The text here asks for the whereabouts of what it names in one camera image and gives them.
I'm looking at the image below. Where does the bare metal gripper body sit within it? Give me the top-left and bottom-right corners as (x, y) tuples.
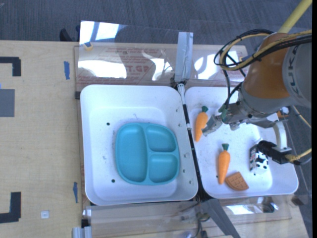
(221, 102), (278, 131)

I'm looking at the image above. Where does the orange toy carrot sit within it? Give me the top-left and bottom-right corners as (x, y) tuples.
(217, 143), (231, 185)
(194, 105), (210, 143)

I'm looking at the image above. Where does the white plastic tray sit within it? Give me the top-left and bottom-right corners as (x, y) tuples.
(79, 84), (199, 206)
(184, 86), (300, 200)

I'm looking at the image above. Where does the cow print milk carton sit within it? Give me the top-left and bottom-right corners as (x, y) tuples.
(249, 144), (270, 176)

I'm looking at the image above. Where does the orange waffle biscuit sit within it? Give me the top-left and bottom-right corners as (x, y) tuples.
(224, 171), (250, 191)

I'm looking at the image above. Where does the blue divided plate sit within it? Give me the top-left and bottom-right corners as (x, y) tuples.
(114, 122), (180, 186)

